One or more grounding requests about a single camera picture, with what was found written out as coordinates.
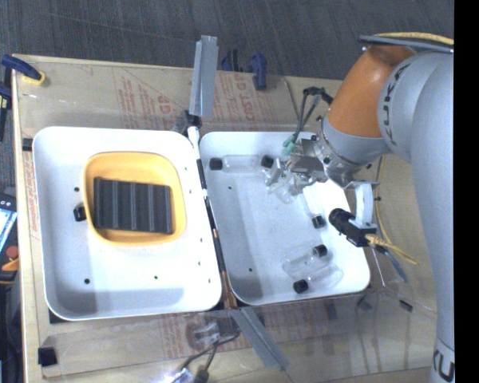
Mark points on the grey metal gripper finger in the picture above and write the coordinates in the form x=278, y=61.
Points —
x=274, y=173
x=303, y=182

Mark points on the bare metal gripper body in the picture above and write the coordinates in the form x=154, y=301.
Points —
x=312, y=159

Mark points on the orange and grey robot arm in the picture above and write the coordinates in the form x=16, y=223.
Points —
x=419, y=134

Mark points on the white plastic tray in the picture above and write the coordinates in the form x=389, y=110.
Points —
x=255, y=234
x=115, y=277

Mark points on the thin black and white rod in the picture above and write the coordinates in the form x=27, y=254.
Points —
x=209, y=210

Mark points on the yellow bowl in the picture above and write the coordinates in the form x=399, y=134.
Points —
x=135, y=164

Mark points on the black ribbed block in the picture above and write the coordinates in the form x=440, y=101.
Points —
x=132, y=206

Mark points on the brown cardboard board red print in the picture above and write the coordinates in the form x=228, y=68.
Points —
x=104, y=90

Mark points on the black cylinder on white bracket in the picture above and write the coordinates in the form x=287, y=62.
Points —
x=349, y=225

